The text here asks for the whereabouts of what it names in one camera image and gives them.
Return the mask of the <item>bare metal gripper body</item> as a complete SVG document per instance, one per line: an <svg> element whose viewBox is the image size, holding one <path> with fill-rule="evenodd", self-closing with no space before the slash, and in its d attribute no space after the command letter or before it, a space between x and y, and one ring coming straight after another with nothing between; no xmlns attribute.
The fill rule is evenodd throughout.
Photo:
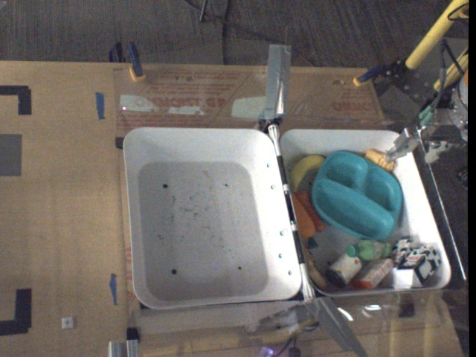
<svg viewBox="0 0 476 357"><path fill-rule="evenodd" d="M446 107L430 103L418 115L419 126L430 141L466 143L468 141L468 106L453 98Z"/></svg>

